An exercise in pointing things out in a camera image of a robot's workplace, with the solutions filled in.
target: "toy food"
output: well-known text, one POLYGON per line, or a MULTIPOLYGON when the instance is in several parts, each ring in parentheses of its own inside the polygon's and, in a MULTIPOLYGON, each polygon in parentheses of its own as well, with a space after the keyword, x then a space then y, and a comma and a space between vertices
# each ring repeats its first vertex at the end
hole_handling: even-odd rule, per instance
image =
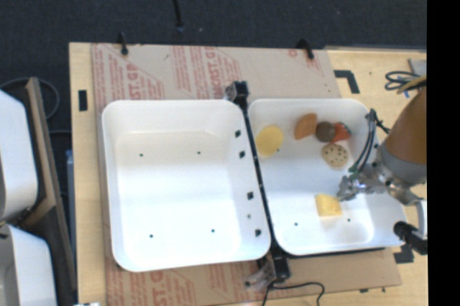
POLYGON ((316 125, 315 134, 320 142, 330 142, 336 135, 336 128, 330 122, 320 122, 316 125))
POLYGON ((309 113, 300 118, 295 125, 294 138, 300 140, 304 137, 313 135, 316 131, 317 120, 316 113, 309 113))
POLYGON ((318 194, 315 196, 316 209, 320 217, 342 215, 339 200, 332 195, 318 194))
POLYGON ((342 122, 337 122, 333 125, 333 127, 335 130, 335 135, 331 142, 339 142, 341 140, 347 140, 351 137, 351 131, 346 126, 346 124, 343 124, 342 122))
POLYGON ((329 143, 321 150, 321 156, 334 168, 341 168, 348 162, 348 152, 341 145, 329 143))
POLYGON ((270 157, 281 147, 283 140, 284 134, 278 126, 266 126, 256 136, 257 152, 265 157, 270 157))

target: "cable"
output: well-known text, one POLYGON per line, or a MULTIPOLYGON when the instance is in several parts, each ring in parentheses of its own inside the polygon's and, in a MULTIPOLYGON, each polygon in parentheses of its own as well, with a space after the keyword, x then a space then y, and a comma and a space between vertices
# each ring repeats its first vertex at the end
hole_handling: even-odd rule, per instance
POLYGON ((377 112, 375 112, 375 124, 381 128, 387 135, 390 133, 390 129, 388 127, 385 127, 383 125, 383 121, 380 121, 379 118, 377 117, 377 112))
POLYGON ((371 154, 372 151, 372 145, 374 144, 374 138, 375 138, 375 129, 374 131, 371 132, 371 137, 369 139, 369 146, 367 147, 367 152, 366 152, 366 157, 364 158, 364 161, 361 164, 361 167, 358 169, 358 172, 361 172, 366 165, 367 161, 369 160, 369 155, 371 154))
POLYGON ((388 91, 397 90, 398 94, 426 86, 426 75, 420 76, 408 71, 391 71, 385 75, 385 78, 388 80, 385 89, 388 91))
MULTIPOLYGON (((29 78, 17 78, 17 79, 13 79, 13 80, 10 80, 10 81, 7 81, 3 84, 0 84, 0 89, 5 89, 5 88, 11 88, 13 86, 15 86, 16 84, 22 84, 22 83, 26 83, 28 82, 30 79, 29 78)), ((55 95, 55 98, 56 98, 56 102, 55 102, 55 105, 53 107, 53 109, 51 110, 51 112, 49 112, 49 114, 46 116, 46 119, 50 119, 51 117, 53 117, 56 112, 58 111, 59 109, 59 105, 60 105, 60 94, 58 92, 58 90, 56 89, 56 87, 52 84, 52 83, 49 83, 47 82, 46 80, 43 80, 43 79, 38 79, 38 81, 47 86, 49 89, 51 89, 51 91, 54 93, 55 95)))
POLYGON ((320 282, 306 282, 306 283, 297 284, 297 285, 293 285, 293 286, 286 286, 286 287, 276 287, 274 285, 274 283, 275 283, 275 281, 273 281, 272 283, 270 283, 268 285, 267 292, 265 292, 265 297, 264 297, 264 300, 262 301, 261 306, 265 306, 265 303, 267 302, 267 298, 268 298, 268 292, 271 289, 284 290, 284 289, 294 289, 294 288, 307 287, 307 286, 312 286, 312 285, 319 286, 319 287, 321 287, 321 292, 319 293, 318 297, 316 298, 316 306, 319 306, 319 300, 321 299, 321 297, 324 295, 324 292, 326 291, 326 289, 324 288, 324 285, 322 283, 320 283, 320 282))
POLYGON ((50 135, 72 135, 71 130, 51 130, 49 131, 50 135))

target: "wooden table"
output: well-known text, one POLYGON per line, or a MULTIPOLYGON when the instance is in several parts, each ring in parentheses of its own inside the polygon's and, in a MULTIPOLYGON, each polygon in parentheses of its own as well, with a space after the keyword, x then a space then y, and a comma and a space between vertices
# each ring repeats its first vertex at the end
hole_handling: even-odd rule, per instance
MULTIPOLYGON (((101 219, 101 193, 99 189, 98 145, 96 114, 93 99, 93 71, 91 43, 70 43, 70 92, 72 103, 73 159, 75 180, 76 261, 78 273, 78 301, 100 302, 105 305, 104 243, 101 219), (79 113, 78 91, 86 90, 88 110, 79 113)), ((360 93, 352 93, 346 79, 338 84, 344 98, 355 98, 368 108, 374 108, 385 126, 391 127, 408 103, 404 94, 386 91, 385 74, 394 70, 409 71, 409 59, 424 60, 422 51, 328 49, 334 70, 349 70, 354 74, 360 93)), ((385 134, 379 130, 382 141, 385 134)), ((427 198, 425 185, 414 192, 427 198)), ((407 207, 409 223, 417 225, 414 207, 407 207)), ((415 254, 415 261, 399 264, 402 285, 387 289, 371 289, 368 292, 326 293, 321 306, 398 305, 419 306, 428 304, 428 257, 415 254)), ((270 300, 267 304, 295 306, 314 305, 316 296, 270 300)), ((259 305, 250 302, 244 305, 259 305)))

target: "cardboard sheet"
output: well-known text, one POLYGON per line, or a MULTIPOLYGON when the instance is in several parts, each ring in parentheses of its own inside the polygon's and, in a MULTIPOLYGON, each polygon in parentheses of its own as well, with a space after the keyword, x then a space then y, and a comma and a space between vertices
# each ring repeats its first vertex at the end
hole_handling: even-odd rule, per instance
MULTIPOLYGON (((257 98, 339 98, 326 51, 309 60, 304 50, 232 47, 134 45, 92 46, 97 119, 119 99, 222 98, 235 80, 245 80, 249 102, 257 98)), ((100 160, 107 305, 206 306, 262 300, 247 289, 245 277, 255 261, 133 273, 111 254, 104 161, 100 160)), ((291 279, 284 285, 322 282, 326 292, 400 284, 391 249, 355 254, 290 259, 291 279)), ((318 294, 319 287, 272 291, 269 298, 318 294)))

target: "orange toy food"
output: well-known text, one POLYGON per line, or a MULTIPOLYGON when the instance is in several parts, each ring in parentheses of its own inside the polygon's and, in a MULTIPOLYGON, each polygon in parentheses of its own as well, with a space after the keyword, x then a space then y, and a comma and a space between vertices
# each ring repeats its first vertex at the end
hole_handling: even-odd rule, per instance
POLYGON ((316 122, 318 117, 316 113, 309 113, 304 115, 295 125, 294 137, 296 140, 303 139, 304 137, 313 135, 316 130, 316 122))
POLYGON ((346 126, 346 124, 343 124, 342 122, 337 122, 333 126, 336 130, 336 133, 331 142, 339 142, 341 140, 347 140, 351 137, 351 131, 346 126))

